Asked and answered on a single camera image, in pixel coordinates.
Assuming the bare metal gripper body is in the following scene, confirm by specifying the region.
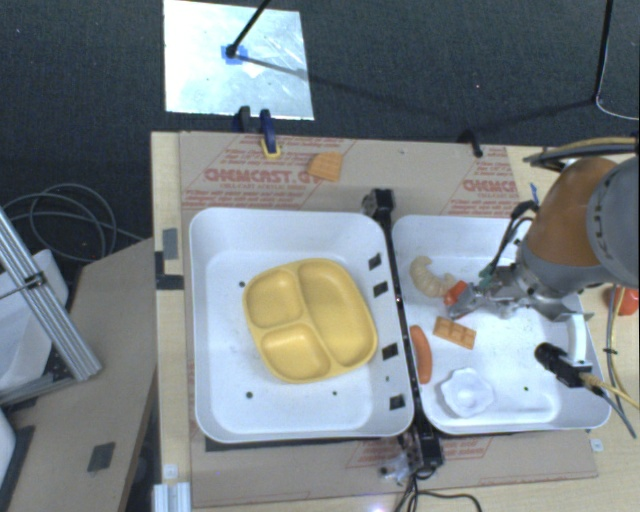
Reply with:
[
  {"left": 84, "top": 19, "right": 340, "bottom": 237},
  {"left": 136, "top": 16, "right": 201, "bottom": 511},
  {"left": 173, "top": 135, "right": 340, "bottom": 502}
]
[{"left": 480, "top": 272, "right": 595, "bottom": 324}]

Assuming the red cube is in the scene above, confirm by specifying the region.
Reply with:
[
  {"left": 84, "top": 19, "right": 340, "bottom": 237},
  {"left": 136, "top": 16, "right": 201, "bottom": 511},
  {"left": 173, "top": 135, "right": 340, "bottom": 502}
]
[{"left": 443, "top": 280, "right": 470, "bottom": 307}]

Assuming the orange rectangular toy biscuit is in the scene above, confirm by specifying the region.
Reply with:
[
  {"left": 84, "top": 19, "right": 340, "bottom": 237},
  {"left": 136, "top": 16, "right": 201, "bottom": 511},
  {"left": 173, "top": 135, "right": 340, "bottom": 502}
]
[{"left": 432, "top": 315, "right": 478, "bottom": 351}]

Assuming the pale toy croissant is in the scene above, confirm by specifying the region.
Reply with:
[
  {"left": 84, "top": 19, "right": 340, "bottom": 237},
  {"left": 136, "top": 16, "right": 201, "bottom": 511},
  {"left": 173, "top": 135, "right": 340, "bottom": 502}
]
[{"left": 409, "top": 255, "right": 458, "bottom": 298}]

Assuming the orange toy sausage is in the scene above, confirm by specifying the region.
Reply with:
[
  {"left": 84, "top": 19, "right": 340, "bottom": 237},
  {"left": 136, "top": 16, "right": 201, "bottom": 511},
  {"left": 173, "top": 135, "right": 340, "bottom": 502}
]
[{"left": 409, "top": 324, "right": 434, "bottom": 386}]

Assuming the thin black rod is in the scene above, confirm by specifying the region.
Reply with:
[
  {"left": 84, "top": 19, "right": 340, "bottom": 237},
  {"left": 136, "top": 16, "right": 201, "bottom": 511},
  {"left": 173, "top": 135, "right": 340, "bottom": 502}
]
[{"left": 378, "top": 214, "right": 427, "bottom": 437}]

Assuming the white plastic tray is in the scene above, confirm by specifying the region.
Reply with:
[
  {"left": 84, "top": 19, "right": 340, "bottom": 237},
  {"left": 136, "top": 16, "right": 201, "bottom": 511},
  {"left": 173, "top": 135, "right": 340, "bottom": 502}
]
[
  {"left": 188, "top": 206, "right": 417, "bottom": 445},
  {"left": 391, "top": 214, "right": 613, "bottom": 436}
]

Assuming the orange round object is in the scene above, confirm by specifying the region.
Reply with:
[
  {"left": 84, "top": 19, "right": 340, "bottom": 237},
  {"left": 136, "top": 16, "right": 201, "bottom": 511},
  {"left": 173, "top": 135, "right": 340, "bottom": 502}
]
[{"left": 607, "top": 286, "right": 640, "bottom": 318}]

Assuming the yellow divided plate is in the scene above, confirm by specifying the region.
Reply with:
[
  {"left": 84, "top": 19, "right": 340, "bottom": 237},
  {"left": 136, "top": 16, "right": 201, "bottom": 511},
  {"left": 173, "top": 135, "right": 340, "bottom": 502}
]
[{"left": 241, "top": 257, "right": 380, "bottom": 385}]

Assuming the orange toy bread slice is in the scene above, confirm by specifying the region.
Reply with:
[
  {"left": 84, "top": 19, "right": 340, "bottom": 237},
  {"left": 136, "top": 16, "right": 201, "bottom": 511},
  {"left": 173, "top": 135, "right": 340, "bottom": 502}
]
[{"left": 306, "top": 151, "right": 344, "bottom": 183}]

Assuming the brown cardboard board red print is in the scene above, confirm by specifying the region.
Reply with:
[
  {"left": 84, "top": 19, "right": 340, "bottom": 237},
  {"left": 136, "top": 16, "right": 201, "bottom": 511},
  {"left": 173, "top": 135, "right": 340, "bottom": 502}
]
[{"left": 177, "top": 130, "right": 600, "bottom": 509}]

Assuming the black cylinder on white bracket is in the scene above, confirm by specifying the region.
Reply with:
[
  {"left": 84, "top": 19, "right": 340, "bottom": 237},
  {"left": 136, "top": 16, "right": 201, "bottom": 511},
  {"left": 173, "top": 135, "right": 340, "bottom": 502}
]
[{"left": 533, "top": 312, "right": 596, "bottom": 389}]

